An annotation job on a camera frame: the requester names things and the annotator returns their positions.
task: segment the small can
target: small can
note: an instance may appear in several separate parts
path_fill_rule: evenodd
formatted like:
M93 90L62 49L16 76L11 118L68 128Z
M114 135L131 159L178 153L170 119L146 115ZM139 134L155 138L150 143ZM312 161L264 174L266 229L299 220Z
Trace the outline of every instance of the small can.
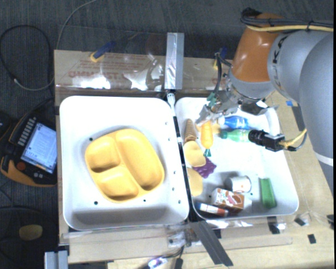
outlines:
M225 180L224 185L226 189L233 192L249 192L251 191L251 180L245 175L242 177L229 177Z

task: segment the blue bottle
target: blue bottle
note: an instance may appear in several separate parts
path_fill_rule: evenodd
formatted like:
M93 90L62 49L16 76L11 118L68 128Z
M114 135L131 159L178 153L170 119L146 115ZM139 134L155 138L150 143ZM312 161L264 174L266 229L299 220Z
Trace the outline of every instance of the blue bottle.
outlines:
M220 117L218 123L222 125L226 125L232 129L242 128L242 129L250 129L248 125L248 120L239 115L231 115L229 117Z

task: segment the black cable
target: black cable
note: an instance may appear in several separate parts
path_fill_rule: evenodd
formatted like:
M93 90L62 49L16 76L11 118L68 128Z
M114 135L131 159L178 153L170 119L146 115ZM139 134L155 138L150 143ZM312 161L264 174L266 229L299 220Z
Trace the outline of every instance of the black cable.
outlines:
M214 95L216 95L218 93L219 87L220 87L220 82L222 80L222 64L221 61L219 59L219 53L216 53L216 62L217 62L217 67L218 67L218 79L217 79L217 83L215 85L215 88L213 90Z
M36 214L39 214L45 220L50 221L54 225L57 225L57 223L54 220L52 220L49 216L43 214L41 211L39 211L37 209L31 208L31 207L20 206L20 205L0 207L0 211L11 211L11 210L19 210L19 211L23 210L23 211L27 211L27 212L31 212L31 213L36 213Z
M181 247L180 253L179 253L179 258L181 258L181 256L183 255L183 251L184 251L184 245Z
M259 14L261 14L261 12L248 7L242 11L240 21L243 22L245 25L256 27L261 27L260 26L261 24L269 24L272 26L306 25L306 26L321 26L321 27L333 28L333 23L331 22L321 22L312 20L304 21L290 18L268 18L268 19L256 18L256 16Z
M36 105L34 108L32 108L26 114L30 114L32 112L42 112L43 110L45 110L45 107L47 107L50 103L52 103L52 108L54 110L54 98L49 97L49 98L43 100L42 102L40 102L38 105Z
M7 255L3 250L0 249L0 254L2 254L2 256L4 256L5 259L7 259L10 263L12 263L13 265L17 265L17 261L12 259L9 255Z
M9 66L8 66L8 64L6 63L6 61L5 61L4 57L3 57L2 43L3 43L4 38L6 37L6 35L9 32L11 32L13 30L16 30L18 28L23 28L23 27L26 27L26 28L29 28L29 29L34 29L34 30L37 30L38 32L40 32L44 36L46 44L47 44L47 47L48 47L48 64L47 64L47 73L46 73L47 83L48 84L46 86L42 87L42 88L39 88L39 89L28 89L28 88L22 86L21 82L20 82L20 78L9 69ZM3 64L4 69L7 71L9 78L14 83L16 83L17 85L19 85L21 88L23 88L25 90L32 90L32 91L39 91L39 90L43 90L43 89L47 89L48 88L49 91L50 91L50 93L51 93L51 96L54 96L53 89L51 88L51 84L53 82L53 73L52 73L52 69L53 69L53 53L52 53L52 48L51 48L50 41L49 41L49 38L46 35L46 33L43 32L38 27L32 26L32 25L17 25L17 26L13 26L13 27L8 28L7 30L5 30L4 33L2 33L1 36L0 36L0 61Z
M11 198L6 194L6 192L4 192L1 188L0 188L0 193L5 196L5 198L9 201L9 203L12 205L12 201L11 201Z
M19 242L19 243L24 243L23 240L21 240L18 237L5 237L3 239L0 239L0 244L6 243L6 242Z
M219 55L219 60L222 64L227 65L228 67L232 66L230 62L228 62L227 60L224 60L220 55Z

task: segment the green bottle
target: green bottle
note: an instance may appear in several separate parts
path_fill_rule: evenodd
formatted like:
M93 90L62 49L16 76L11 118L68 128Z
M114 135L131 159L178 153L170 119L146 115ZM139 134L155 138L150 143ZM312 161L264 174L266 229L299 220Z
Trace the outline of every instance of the green bottle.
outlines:
M223 139L229 139L232 141L236 141L236 142L248 142L250 130L249 129L242 129L242 128L237 128L234 129L233 131L229 132L229 131L221 131L220 132L220 137Z

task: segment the white tray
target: white tray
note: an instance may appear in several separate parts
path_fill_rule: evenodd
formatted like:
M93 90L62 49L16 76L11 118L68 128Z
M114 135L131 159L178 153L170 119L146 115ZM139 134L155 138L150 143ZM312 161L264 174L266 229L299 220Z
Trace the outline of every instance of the white tray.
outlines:
M195 121L205 103L205 98L181 98L177 101L175 110L183 139L186 120L190 118ZM249 125L255 129L264 130L272 135L280 133L279 120L273 108L269 108L265 114L260 116L240 110L236 115L247 118ZM197 139L197 142L204 151L199 139ZM224 181L227 177L247 175L251 180L252 189L244 195L253 202L251 211L243 210L237 216L227 217L227 219L290 215L298 209L297 192L283 151L273 152L254 143L234 142L214 137L211 154L212 156L209 159L217 167L208 178L203 179L203 193L194 197L194 201L210 204L212 191L217 187L224 188ZM270 178L277 207L266 209L262 206L259 177ZM212 218L212 215L205 215L205 213L202 213L201 216L206 219ZM214 216L214 218L224 219L224 217L219 216Z
M76 230L177 224L189 212L171 109L157 98L71 96L60 105L63 216ZM134 128L156 150L165 179L152 192L124 203L107 200L85 163L90 138Z

